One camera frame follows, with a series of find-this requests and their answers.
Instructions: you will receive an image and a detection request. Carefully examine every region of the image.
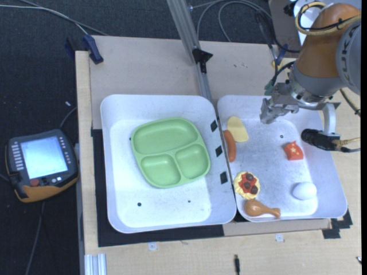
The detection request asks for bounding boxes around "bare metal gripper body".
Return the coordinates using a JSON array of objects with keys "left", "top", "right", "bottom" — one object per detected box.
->
[{"left": 270, "top": 82, "right": 328, "bottom": 114}]

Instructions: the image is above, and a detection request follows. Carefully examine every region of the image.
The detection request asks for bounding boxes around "yellow cheese slice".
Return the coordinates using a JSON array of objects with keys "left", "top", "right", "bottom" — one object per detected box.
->
[{"left": 227, "top": 116, "right": 250, "bottom": 144}]

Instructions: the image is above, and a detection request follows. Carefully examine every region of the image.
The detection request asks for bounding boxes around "red wedge with yellow spots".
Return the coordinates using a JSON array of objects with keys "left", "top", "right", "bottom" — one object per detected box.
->
[{"left": 283, "top": 140, "right": 304, "bottom": 162}]

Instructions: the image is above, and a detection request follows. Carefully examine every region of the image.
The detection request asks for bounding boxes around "orange sausage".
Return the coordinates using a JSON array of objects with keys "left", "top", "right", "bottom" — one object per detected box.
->
[{"left": 222, "top": 129, "right": 237, "bottom": 163}]

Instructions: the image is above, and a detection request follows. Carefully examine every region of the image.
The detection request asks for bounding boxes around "white plastic tray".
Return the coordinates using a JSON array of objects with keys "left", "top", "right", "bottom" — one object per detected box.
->
[
  {"left": 100, "top": 93, "right": 237, "bottom": 234},
  {"left": 216, "top": 94, "right": 349, "bottom": 223}
]

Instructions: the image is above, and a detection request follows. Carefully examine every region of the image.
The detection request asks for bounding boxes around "white egg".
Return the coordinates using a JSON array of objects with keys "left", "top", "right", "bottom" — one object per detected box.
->
[{"left": 292, "top": 181, "right": 318, "bottom": 201}]

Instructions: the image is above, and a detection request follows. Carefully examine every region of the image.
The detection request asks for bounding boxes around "yellow spaghetti with meatballs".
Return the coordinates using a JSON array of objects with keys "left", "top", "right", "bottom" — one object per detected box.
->
[{"left": 233, "top": 171, "right": 262, "bottom": 200}]

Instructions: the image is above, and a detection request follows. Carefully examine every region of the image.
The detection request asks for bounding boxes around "brown chicken drumstick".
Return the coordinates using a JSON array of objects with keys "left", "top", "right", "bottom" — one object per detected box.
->
[{"left": 244, "top": 198, "right": 282, "bottom": 219}]

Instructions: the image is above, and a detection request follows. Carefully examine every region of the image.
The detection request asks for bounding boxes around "green divided plate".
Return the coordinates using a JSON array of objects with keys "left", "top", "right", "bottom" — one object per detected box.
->
[{"left": 130, "top": 116, "right": 212, "bottom": 190}]

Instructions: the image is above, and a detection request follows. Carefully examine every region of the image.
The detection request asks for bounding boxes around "pale brown flat board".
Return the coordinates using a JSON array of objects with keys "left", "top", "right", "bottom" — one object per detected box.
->
[{"left": 88, "top": 35, "right": 339, "bottom": 237}]

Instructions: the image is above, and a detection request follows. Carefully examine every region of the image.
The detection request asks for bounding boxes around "black cylinder on white bracket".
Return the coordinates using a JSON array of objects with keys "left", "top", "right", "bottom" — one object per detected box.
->
[{"left": 300, "top": 101, "right": 342, "bottom": 152}]

